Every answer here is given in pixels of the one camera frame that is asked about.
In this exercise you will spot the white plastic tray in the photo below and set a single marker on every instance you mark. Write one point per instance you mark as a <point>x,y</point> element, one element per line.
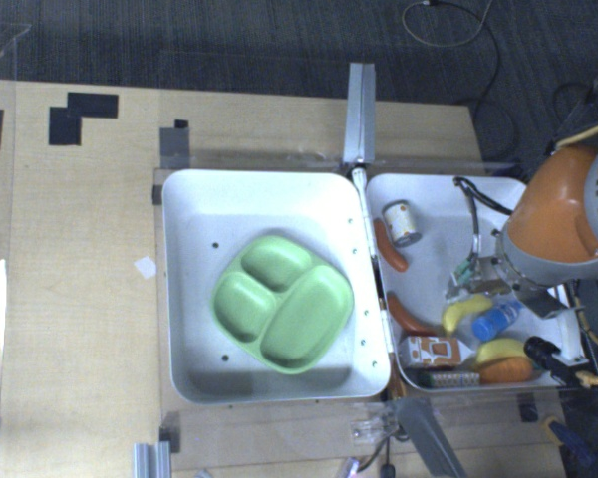
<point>433,202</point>
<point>199,207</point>

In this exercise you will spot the red sausage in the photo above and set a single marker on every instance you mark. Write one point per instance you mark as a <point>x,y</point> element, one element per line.
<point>389,249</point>
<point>403,314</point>

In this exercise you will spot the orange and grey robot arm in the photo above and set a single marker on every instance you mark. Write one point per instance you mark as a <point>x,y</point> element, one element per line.
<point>553,217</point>

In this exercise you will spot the yellow banana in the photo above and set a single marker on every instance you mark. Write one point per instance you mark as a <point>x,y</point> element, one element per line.
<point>501,349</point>
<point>458,311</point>

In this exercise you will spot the clear bottle with blue cap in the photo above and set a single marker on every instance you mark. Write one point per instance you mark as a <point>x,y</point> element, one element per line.
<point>496,320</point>

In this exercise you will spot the green divided plate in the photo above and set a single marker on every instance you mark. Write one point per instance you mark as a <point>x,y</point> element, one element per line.
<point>304,316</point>

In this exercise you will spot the dark green packet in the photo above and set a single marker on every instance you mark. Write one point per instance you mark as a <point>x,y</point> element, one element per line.
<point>451,379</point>

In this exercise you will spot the orange and white carton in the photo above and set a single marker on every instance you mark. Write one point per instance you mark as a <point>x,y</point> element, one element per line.
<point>431,352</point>

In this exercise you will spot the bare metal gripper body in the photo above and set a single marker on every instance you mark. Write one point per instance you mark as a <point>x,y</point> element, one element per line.
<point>489,274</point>

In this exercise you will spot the white can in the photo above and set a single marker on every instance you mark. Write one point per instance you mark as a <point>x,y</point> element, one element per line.
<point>401,222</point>

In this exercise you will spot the black cylinder on white bracket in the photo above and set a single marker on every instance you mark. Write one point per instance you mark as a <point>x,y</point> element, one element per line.
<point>543,350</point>

